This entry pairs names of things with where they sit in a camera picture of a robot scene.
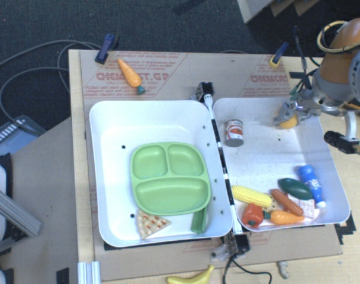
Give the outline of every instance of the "sausage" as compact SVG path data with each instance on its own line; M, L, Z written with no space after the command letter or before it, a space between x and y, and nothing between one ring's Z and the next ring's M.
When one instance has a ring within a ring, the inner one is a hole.
M271 195L275 198L275 200L283 204L284 208L288 209L292 214L299 217L304 215L304 210L284 195L279 189L273 189L271 191Z

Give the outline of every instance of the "carrot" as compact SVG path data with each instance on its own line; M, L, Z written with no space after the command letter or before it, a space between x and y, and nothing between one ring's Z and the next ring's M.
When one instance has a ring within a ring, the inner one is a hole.
M275 198L275 200L283 204L284 208L289 210L292 214L299 217L304 214L304 210L299 207L295 202L290 200L290 198L284 195L279 189L273 189L271 191L271 195Z
M304 219L305 217L303 215L299 217L290 212L276 210L271 211L271 218L269 220L277 225L284 225L301 222L304 221Z
M141 86L141 77L124 60L118 58L117 62L120 65L120 68L126 78L127 83L131 87L138 88L138 95L145 93L146 90Z

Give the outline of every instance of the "blue bottle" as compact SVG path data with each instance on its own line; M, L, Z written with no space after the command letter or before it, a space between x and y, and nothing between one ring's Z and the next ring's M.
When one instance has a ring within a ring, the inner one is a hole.
M324 208L326 203L322 200L322 187L318 181L316 174L314 173L313 167L309 164L302 166L298 169L301 181L303 181L311 190L313 198L316 202L316 207Z

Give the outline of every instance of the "cucumber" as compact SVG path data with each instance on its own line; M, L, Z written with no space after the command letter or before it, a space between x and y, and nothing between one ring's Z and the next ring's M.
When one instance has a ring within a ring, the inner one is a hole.
M313 194L308 186L306 186L303 182L300 182L291 178L284 178L278 181L280 188L292 195L293 197L300 200L310 200L313 199Z

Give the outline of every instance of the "white tray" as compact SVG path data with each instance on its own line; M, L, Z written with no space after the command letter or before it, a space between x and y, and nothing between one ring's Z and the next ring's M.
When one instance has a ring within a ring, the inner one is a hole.
M89 115L99 230L114 247L221 237L233 218L223 169L207 108L196 101L103 101ZM130 156L138 146L175 141L195 146L211 181L206 231L193 233L193 214L165 216L171 225L142 240L136 225L138 206L130 181Z
M318 117L311 117L299 126L283 130L274 126L282 103L288 98L223 98L213 109L221 140L224 141L224 124L230 119L243 122L243 140L240 147L228 147L223 152L231 185L243 185L270 193L279 188L278 179L300 180L297 169L305 164L313 166L322 186L326 207L316 209L315 217L291 225L274 225L265 220L251 231L267 231L290 227L303 227L340 223L347 220L350 207L332 159L323 140ZM245 205L235 201L236 212L241 216Z

